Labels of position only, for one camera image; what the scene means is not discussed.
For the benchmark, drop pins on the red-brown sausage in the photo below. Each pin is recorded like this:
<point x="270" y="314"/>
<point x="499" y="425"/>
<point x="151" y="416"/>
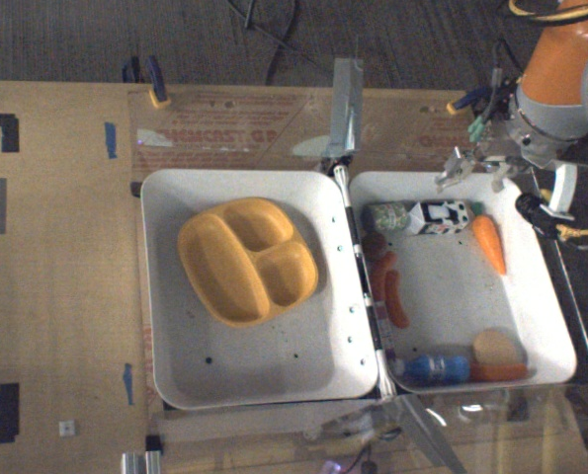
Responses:
<point x="396" y="299"/>
<point x="381" y="274"/>

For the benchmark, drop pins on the black cylinder on white bracket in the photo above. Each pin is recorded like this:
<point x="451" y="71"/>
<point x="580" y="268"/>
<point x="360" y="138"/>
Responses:
<point x="538" y="213"/>

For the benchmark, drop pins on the green patterned can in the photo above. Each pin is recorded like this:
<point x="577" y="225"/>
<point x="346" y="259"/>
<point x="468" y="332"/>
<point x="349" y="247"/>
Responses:
<point x="386" y="216"/>

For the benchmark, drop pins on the brown round biscuit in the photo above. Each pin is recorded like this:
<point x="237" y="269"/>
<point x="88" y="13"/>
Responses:
<point x="375" y="245"/>

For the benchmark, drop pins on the orange divided plate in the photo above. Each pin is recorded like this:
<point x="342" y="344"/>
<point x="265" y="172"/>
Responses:
<point x="244" y="264"/>

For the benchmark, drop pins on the white plastic tray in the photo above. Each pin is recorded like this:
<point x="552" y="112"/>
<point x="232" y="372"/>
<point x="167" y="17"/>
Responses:
<point x="451" y="294"/>
<point x="254" y="358"/>

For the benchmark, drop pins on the brown cardboard board red print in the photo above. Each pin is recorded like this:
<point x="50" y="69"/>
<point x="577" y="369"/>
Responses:
<point x="254" y="126"/>

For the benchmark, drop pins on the tan bread slice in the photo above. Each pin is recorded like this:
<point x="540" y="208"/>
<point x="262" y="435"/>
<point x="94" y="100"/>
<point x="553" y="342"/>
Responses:
<point x="493" y="347"/>

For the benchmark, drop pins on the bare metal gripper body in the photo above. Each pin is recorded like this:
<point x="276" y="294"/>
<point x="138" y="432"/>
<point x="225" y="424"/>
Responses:
<point x="535" y="143"/>

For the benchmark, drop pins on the blue plastic bottle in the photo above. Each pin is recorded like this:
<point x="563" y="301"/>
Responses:
<point x="437" y="369"/>

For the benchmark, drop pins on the black and white milk carton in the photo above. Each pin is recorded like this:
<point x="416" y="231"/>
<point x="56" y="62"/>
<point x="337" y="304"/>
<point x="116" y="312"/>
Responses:
<point x="439" y="216"/>

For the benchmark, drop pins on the orange carrot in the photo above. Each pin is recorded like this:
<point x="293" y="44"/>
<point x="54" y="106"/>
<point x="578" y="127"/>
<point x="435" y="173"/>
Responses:
<point x="488" y="237"/>

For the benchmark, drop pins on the thin black and white rod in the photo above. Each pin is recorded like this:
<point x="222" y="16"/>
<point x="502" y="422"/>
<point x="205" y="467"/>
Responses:
<point x="358" y="250"/>

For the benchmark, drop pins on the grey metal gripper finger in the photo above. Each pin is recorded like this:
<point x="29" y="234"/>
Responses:
<point x="499" y="178"/>
<point x="454" y="168"/>

